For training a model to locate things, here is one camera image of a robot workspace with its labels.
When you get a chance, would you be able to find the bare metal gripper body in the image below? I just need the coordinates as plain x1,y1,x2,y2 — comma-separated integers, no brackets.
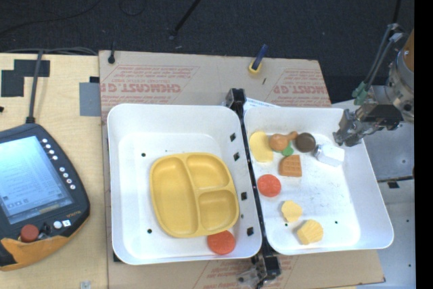
355,68,415,132

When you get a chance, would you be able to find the white small bottle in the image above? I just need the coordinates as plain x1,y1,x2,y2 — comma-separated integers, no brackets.
312,143,346,168

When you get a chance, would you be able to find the brown round toy biscuit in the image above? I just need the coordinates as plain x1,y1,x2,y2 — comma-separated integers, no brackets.
294,132,317,154

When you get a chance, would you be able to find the white plastic tray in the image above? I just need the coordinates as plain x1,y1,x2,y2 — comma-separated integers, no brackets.
107,103,264,265
243,106,395,257

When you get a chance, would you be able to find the orange toy waffle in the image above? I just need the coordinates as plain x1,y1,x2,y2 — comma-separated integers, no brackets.
278,154,303,178

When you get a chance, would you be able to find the orange toy chicken drumstick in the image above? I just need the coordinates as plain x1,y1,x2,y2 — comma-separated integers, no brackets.
269,131,299,152

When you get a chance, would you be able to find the white printed paper label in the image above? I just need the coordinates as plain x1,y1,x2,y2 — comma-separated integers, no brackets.
244,97,282,110

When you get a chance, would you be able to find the yellow toy banana piece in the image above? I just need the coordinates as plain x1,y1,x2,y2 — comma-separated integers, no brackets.
248,131,274,164

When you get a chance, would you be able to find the yellow smooth toy chip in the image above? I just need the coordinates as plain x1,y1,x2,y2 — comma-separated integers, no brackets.
280,200,304,223

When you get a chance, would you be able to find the orange-red round toy slice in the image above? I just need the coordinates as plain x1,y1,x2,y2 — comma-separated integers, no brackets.
256,174,282,198
206,229,237,256

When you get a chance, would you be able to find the yellow ridged toy chip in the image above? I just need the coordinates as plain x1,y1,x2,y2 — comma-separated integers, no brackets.
296,219,325,246

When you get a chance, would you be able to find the thin black rod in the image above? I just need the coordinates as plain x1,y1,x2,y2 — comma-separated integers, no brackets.
235,104,272,260

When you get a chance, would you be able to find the brown cardboard board red print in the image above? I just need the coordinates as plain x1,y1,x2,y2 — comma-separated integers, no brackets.
98,50,386,289

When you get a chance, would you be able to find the yellow divided plate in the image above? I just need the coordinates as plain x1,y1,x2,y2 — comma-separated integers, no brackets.
149,152,241,239

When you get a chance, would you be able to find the black block with thin wires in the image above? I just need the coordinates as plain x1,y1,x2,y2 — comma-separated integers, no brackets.
225,88,248,110
250,250,282,286

